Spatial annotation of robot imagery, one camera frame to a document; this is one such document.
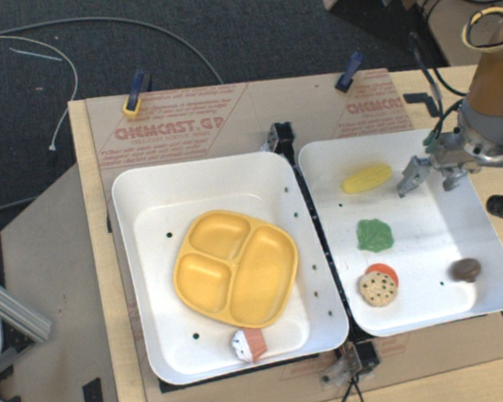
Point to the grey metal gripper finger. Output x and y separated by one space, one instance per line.
414 173
453 177

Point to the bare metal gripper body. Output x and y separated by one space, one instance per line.
455 156

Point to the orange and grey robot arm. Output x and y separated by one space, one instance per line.
494 88

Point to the yellow toy corn cob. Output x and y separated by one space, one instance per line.
366 178

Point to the white plastic tray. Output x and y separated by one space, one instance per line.
428 228
158 252

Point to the green toy lettuce leaf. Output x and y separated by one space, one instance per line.
374 236

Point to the brown toy mushroom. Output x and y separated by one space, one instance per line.
464 269

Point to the red toy tomato slice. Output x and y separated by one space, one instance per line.
384 267

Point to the thin black rod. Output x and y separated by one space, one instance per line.
326 250

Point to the beige chocolate chip toy cookie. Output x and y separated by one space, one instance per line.
377 290

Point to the brown cardboard board red print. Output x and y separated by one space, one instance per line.
223 121

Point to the yellow divided plate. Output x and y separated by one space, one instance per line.
242 269

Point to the white and pink toy cupcake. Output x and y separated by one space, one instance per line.
251 345

